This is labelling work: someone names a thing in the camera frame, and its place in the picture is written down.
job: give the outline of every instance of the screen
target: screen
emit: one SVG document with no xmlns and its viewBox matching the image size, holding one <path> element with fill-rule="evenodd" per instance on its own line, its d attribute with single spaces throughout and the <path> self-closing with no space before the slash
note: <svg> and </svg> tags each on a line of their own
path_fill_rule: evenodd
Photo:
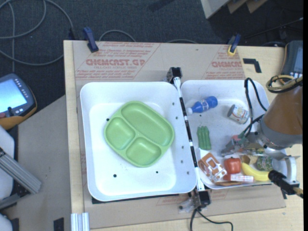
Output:
<svg viewBox="0 0 308 231">
<path fill-rule="evenodd" d="M 303 48 L 299 47 L 297 50 L 294 70 L 298 73 L 303 73 Z"/>
<path fill-rule="evenodd" d="M 8 110 L 8 107 L 15 108 L 27 103 L 12 79 L 0 83 L 0 112 Z"/>
</svg>

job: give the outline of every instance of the black bracket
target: black bracket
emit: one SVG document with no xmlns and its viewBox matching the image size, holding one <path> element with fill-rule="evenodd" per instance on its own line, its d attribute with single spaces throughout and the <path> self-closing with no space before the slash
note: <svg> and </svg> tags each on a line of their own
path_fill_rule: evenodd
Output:
<svg viewBox="0 0 308 231">
<path fill-rule="evenodd" d="M 13 227 L 13 231 L 19 231 L 19 219 L 18 218 L 11 220 L 11 224 Z"/>
<path fill-rule="evenodd" d="M 261 72 L 261 68 L 260 68 L 260 64 L 256 59 L 252 59 L 252 58 L 243 58 L 243 62 L 245 64 L 253 64 L 255 66 L 255 70 L 257 73 L 262 73 Z"/>
<path fill-rule="evenodd" d="M 54 231 L 64 231 L 64 218 L 59 218 L 53 221 L 53 230 Z"/>
<path fill-rule="evenodd" d="M 180 67 L 171 67 L 167 73 L 167 82 L 174 84 L 173 79 L 175 77 L 179 77 L 181 79 L 182 76 L 182 70 Z"/>
</svg>

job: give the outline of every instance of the plastic toy food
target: plastic toy food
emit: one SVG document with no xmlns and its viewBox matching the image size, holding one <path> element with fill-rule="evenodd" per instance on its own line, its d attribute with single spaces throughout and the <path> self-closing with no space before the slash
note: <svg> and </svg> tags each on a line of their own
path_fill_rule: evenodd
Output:
<svg viewBox="0 0 308 231">
<path fill-rule="evenodd" d="M 222 180 L 223 176 L 227 174 L 227 171 L 224 169 L 224 167 L 211 153 L 208 153 L 202 157 L 198 161 L 198 165 L 213 183 Z"/>
<path fill-rule="evenodd" d="M 202 150 L 211 150 L 210 132 L 207 126 L 198 127 L 197 136 L 199 141 L 199 148 Z"/>
<path fill-rule="evenodd" d="M 193 107 L 187 109 L 187 114 L 191 115 L 192 113 L 202 113 L 208 109 L 215 108 L 218 104 L 217 98 L 210 96 L 206 99 L 197 101 Z"/>
<path fill-rule="evenodd" d="M 268 171 L 256 170 L 246 163 L 242 163 L 242 170 L 245 175 L 253 176 L 255 180 L 258 180 L 258 181 L 268 181 L 269 180 Z"/>
<path fill-rule="evenodd" d="M 241 172 L 241 160 L 240 158 L 230 157 L 224 161 L 224 166 L 229 175 L 237 174 Z"/>
<path fill-rule="evenodd" d="M 231 174 L 225 175 L 223 177 L 226 181 L 236 181 L 236 182 L 254 182 L 254 177 L 251 175 L 238 175 L 238 174 Z"/>
</svg>

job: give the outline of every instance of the green pepper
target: green pepper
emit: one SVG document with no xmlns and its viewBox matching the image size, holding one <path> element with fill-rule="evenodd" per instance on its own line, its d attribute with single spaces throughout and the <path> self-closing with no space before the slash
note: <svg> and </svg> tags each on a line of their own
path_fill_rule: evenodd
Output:
<svg viewBox="0 0 308 231">
<path fill-rule="evenodd" d="M 225 169 L 228 175 L 240 173 L 241 165 L 242 165 L 242 162 L 240 158 L 230 157 L 224 161 L 224 166 L 225 166 Z"/>
</svg>

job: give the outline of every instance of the bottle label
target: bottle label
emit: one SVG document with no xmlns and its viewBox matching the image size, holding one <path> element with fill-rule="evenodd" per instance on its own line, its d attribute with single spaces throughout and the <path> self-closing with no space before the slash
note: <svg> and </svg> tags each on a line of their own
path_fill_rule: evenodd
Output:
<svg viewBox="0 0 308 231">
<path fill-rule="evenodd" d="M 200 102 L 200 104 L 202 106 L 203 111 L 208 110 L 208 103 L 207 103 L 206 100 L 200 100 L 199 102 Z"/>
</svg>

